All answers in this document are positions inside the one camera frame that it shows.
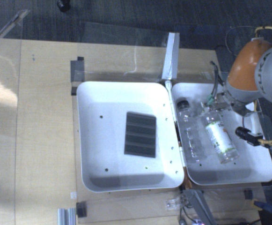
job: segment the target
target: bottle label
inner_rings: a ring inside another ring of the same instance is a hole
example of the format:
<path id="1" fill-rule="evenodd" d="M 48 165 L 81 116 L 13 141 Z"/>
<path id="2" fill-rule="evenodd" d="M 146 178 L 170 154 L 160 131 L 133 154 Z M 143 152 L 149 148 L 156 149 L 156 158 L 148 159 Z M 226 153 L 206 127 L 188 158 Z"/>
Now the bottle label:
<path id="1" fill-rule="evenodd" d="M 214 121 L 206 126 L 206 131 L 211 139 L 212 146 L 218 155 L 235 149 L 227 130 L 221 121 Z"/>

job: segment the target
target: wooden table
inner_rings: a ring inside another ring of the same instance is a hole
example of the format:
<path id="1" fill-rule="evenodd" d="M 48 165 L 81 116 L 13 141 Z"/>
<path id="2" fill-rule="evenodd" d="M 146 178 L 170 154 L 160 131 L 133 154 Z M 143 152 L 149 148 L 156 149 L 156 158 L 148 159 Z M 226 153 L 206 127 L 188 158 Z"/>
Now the wooden table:
<path id="1" fill-rule="evenodd" d="M 134 56 L 132 59 L 137 59 L 138 67 L 147 66 L 149 70 L 150 64 L 162 63 L 160 58 L 165 54 L 165 49 L 138 47 L 135 53 L 135 48 L 131 46 L 29 40 L 23 40 L 21 48 L 16 150 L 13 151 L 16 153 L 13 168 L 15 196 L 12 195 L 12 189 L 10 196 L 1 192 L 12 186 L 0 184 L 0 225 L 55 225 L 59 208 L 75 207 L 79 186 L 70 60 L 76 60 L 77 56 L 82 55 L 86 64 L 95 63 L 99 69 L 112 70 L 125 66 L 125 58 Z M 214 51 L 181 49 L 179 54 L 181 73 L 187 73 L 189 80 L 193 81 L 202 76 L 202 70 L 212 73 L 213 68 L 208 67 L 209 60 L 217 60 Z M 7 172 L 0 169 L 0 176 L 3 177 Z M 233 213 L 241 213 L 241 217 L 248 221 L 258 218 L 257 211 L 252 208 L 226 214 L 232 218 Z M 170 216 L 164 214 L 133 220 L 120 220 L 120 212 L 118 214 L 118 221 L 95 224 L 178 224 L 178 211 L 170 213 Z M 100 221 L 100 211 L 96 211 L 93 216 Z"/>

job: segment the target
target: black stand foot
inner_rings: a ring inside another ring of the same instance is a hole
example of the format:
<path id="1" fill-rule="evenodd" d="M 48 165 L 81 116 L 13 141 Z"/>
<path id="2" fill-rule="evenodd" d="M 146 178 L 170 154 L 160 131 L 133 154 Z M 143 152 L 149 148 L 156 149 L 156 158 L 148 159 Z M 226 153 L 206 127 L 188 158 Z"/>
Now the black stand foot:
<path id="1" fill-rule="evenodd" d="M 58 0 L 57 6 L 62 13 L 67 12 L 70 9 L 69 0 Z"/>

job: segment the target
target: clear plastic bottle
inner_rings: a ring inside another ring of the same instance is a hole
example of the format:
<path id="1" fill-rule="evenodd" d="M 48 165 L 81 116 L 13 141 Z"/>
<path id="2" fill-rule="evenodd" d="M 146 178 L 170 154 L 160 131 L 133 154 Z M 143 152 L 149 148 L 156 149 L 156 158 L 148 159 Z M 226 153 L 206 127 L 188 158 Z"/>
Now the clear plastic bottle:
<path id="1" fill-rule="evenodd" d="M 195 118 L 196 113 L 190 108 L 190 104 L 185 98 L 180 98 L 176 106 L 181 140 L 183 147 L 186 149 L 187 162 L 199 162 L 206 156 L 200 141 L 199 129 Z"/>
<path id="2" fill-rule="evenodd" d="M 238 158 L 239 153 L 224 127 L 219 112 L 216 110 L 209 111 L 203 116 L 202 120 L 220 163 L 227 163 Z"/>

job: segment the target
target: water bottle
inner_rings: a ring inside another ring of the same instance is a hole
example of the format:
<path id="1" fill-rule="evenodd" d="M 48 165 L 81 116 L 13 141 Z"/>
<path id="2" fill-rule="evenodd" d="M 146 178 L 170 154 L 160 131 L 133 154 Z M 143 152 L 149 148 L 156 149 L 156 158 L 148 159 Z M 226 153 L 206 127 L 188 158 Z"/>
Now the water bottle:
<path id="1" fill-rule="evenodd" d="M 220 163 L 227 163 L 238 158 L 239 153 L 224 127 L 219 112 L 216 110 L 209 111 L 204 114 L 202 120 Z"/>
<path id="2" fill-rule="evenodd" d="M 190 104 L 185 98 L 180 98 L 176 106 L 186 160 L 198 163 L 206 156 L 199 137 L 196 113 L 190 108 Z"/>

